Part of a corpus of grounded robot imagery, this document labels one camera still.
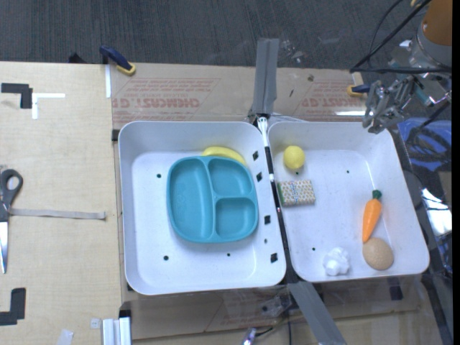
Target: scissors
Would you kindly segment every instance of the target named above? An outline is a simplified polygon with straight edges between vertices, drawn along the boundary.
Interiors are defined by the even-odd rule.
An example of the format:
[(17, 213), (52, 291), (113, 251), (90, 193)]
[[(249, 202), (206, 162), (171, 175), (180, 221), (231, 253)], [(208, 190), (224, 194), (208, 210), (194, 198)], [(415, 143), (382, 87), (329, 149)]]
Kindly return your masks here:
[[(16, 183), (13, 188), (9, 187), (10, 180)], [(8, 263), (9, 208), (22, 187), (22, 181), (22, 176), (16, 170), (8, 169), (0, 174), (0, 266), (3, 273), (6, 273)]]

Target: teal plate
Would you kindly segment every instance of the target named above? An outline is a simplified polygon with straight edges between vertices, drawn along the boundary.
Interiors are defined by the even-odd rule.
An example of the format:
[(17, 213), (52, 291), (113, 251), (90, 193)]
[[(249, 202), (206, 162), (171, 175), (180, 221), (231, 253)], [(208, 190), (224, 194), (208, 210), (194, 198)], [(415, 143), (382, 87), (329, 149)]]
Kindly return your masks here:
[(175, 232), (195, 243), (235, 242), (259, 219), (251, 174), (225, 157), (176, 161), (167, 176), (167, 209)]

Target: scissors handle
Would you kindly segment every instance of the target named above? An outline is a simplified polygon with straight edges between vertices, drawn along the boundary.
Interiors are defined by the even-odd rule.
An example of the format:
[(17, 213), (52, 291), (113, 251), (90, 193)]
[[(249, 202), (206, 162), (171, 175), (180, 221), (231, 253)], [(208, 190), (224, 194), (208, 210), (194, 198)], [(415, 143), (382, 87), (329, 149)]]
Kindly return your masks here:
[[(11, 178), (17, 178), (17, 185), (12, 189), (8, 187), (8, 182)], [(22, 187), (22, 182), (22, 176), (16, 170), (8, 169), (1, 172), (0, 188), (3, 193), (3, 203), (6, 208), (9, 208), (13, 203), (14, 197), (16, 197), (16, 194)]]

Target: orange carrot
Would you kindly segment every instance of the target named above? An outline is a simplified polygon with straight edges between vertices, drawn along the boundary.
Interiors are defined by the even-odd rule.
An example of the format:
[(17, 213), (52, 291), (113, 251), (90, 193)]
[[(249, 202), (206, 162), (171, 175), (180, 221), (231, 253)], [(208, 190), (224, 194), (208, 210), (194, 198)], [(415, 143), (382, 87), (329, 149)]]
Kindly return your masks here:
[(363, 243), (369, 240), (374, 227), (379, 221), (380, 212), (382, 211), (382, 203), (379, 201), (382, 194), (379, 190), (372, 191), (372, 199), (367, 201), (364, 208), (364, 215), (362, 219), (362, 241)]

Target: brown ball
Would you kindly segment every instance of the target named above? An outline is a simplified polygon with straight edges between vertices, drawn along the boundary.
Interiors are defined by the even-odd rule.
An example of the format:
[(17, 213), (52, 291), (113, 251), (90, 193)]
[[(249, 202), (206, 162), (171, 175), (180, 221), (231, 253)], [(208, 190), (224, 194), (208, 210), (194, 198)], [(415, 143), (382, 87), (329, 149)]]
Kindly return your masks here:
[(362, 255), (366, 263), (376, 270), (386, 270), (394, 261), (390, 246), (380, 238), (371, 238), (362, 246)]

